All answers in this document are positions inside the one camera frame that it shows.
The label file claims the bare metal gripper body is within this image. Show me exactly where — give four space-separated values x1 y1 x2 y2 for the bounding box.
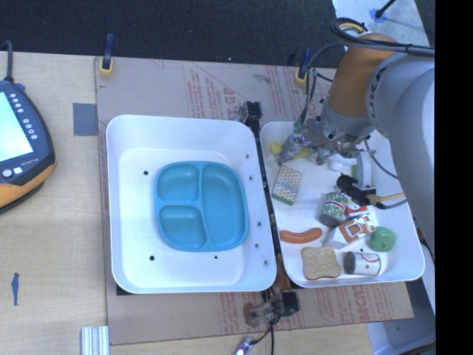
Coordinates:
294 116 371 159

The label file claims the yellow banana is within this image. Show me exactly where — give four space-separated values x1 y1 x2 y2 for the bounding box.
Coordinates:
270 142 310 160

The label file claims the white plastic tray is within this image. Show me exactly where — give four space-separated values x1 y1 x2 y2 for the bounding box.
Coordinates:
259 121 426 289
106 114 278 294

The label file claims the green and white carton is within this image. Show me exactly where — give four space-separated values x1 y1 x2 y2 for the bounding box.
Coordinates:
272 165 303 206

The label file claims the thin black rod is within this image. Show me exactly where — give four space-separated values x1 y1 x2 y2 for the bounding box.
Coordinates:
252 118 287 291

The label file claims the green patterned can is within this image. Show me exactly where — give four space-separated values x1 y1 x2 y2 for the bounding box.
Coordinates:
319 192 350 229

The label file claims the red and white packet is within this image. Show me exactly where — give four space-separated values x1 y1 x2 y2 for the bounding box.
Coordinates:
345 202 370 221

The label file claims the orange sausage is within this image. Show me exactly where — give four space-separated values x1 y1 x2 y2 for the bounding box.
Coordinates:
279 227 324 245

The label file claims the orange and white carton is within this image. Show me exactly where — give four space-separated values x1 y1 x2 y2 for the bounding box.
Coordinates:
323 214 377 251

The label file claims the blue divided plate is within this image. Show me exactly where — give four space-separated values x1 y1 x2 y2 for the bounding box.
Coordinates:
154 160 249 253

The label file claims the green apple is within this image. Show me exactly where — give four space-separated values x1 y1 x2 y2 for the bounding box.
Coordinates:
370 226 397 253

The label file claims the tan bread slice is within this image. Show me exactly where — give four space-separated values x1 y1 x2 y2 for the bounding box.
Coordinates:
301 246 342 281

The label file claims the white and orange can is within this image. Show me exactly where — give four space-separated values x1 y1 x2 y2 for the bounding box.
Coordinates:
343 251 381 277

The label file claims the brown cardboard board red print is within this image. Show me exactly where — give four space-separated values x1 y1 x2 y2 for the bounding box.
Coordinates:
94 56 415 346

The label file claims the black block with wires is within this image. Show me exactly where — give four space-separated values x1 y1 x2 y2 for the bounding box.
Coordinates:
279 290 300 316
239 101 263 126

